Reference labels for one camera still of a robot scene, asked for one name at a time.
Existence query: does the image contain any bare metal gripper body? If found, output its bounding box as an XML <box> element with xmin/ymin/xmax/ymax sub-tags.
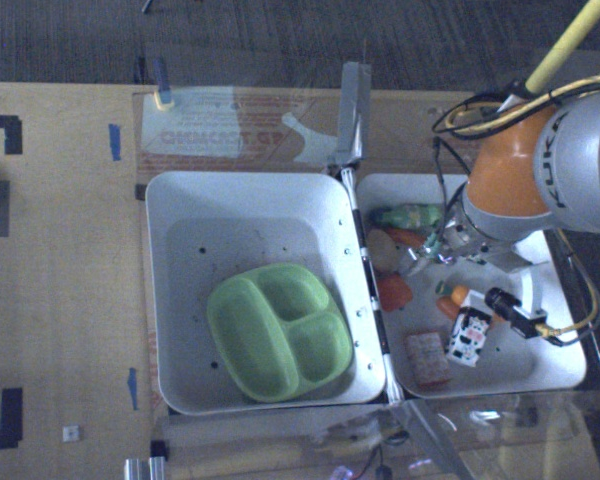
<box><xmin>439</xmin><ymin>219</ymin><xmax>532</xmax><ymax>275</ymax></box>

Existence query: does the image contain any orange toy sausage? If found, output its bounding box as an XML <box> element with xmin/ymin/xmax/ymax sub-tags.
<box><xmin>382</xmin><ymin>226</ymin><xmax>429</xmax><ymax>250</ymax></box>

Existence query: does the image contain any beige toy bread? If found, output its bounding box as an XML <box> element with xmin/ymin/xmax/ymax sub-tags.
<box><xmin>365</xmin><ymin>227</ymin><xmax>401</xmax><ymax>275</ymax></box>

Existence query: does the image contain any red toy pizza slice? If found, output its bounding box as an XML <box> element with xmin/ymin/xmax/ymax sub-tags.
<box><xmin>375</xmin><ymin>272</ymin><xmax>415</xmax><ymax>314</ymax></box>

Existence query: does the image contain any green plastic bottle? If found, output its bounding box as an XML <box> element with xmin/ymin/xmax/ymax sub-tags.
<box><xmin>369</xmin><ymin>203</ymin><xmax>445</xmax><ymax>232</ymax></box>

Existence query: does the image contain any orange toy carrot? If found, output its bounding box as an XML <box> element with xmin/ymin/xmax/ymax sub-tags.
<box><xmin>434</xmin><ymin>279</ymin><xmax>507</xmax><ymax>325</ymax></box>

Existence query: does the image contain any white cow print carton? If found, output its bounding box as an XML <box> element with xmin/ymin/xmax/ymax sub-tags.
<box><xmin>444</xmin><ymin>290</ymin><xmax>494</xmax><ymax>369</ymax></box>

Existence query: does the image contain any white plastic tray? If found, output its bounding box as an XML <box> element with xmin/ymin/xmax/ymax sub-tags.
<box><xmin>354</xmin><ymin>172</ymin><xmax>589</xmax><ymax>400</ymax></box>
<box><xmin>144</xmin><ymin>169</ymin><xmax>388</xmax><ymax>417</ymax></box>

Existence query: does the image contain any green divided plate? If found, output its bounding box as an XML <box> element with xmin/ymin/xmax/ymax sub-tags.
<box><xmin>205</xmin><ymin>261</ymin><xmax>356</xmax><ymax>404</ymax></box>

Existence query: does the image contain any brown cardboard board red print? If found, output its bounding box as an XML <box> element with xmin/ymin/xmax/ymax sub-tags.
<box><xmin>132</xmin><ymin>86</ymin><xmax>556</xmax><ymax>464</ymax></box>

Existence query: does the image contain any black cylinder on white bracket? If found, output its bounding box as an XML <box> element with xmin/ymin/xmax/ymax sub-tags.
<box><xmin>484</xmin><ymin>230</ymin><xmax>554</xmax><ymax>341</ymax></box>

